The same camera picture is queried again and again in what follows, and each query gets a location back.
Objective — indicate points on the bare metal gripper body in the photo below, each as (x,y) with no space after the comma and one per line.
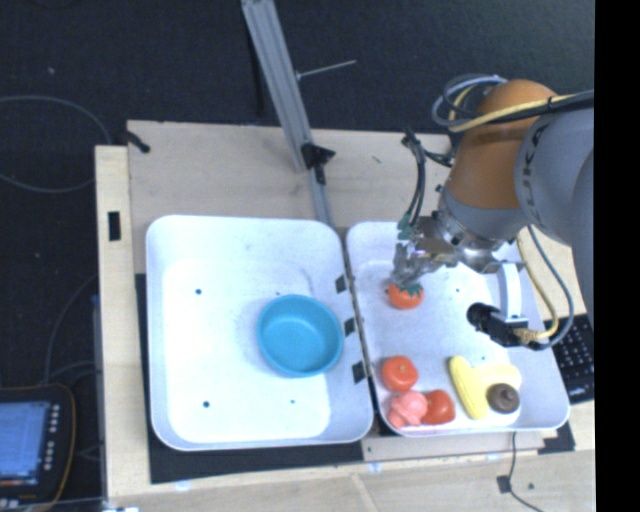
(450,247)

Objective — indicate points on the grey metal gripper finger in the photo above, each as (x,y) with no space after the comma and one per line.
(401,265)
(419,270)

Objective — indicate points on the orange tomato with green stem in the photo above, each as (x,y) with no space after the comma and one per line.
(406,297)

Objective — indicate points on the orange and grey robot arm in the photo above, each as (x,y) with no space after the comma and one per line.
(500,160)

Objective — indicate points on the thin black rod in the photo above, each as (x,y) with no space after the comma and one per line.
(356,310)

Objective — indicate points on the white plastic tray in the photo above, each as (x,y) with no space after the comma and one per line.
(440,335)
(215,350)

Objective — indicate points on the orange toy tangerine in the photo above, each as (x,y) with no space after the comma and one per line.
(400,374)

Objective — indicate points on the blue bowl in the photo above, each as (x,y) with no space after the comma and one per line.
(300,335)

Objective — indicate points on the yellow toy corn cob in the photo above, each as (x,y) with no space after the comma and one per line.
(467,387)

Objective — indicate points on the yellow toy cheese wedge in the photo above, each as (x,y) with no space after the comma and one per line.
(502,375)

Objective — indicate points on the pink toy ice cream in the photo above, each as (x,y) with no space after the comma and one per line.
(406,409)

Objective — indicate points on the red toy tomato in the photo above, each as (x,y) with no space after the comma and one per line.
(441,409)

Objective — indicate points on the brown toy chocolate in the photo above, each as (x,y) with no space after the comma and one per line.
(504,399)

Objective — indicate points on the black keyboard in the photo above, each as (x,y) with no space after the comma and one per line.
(577,357)

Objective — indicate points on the pale wood board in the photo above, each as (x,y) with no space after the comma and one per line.
(225,175)

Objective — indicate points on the black cylinder on white bracket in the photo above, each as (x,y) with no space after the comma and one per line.
(500,325)

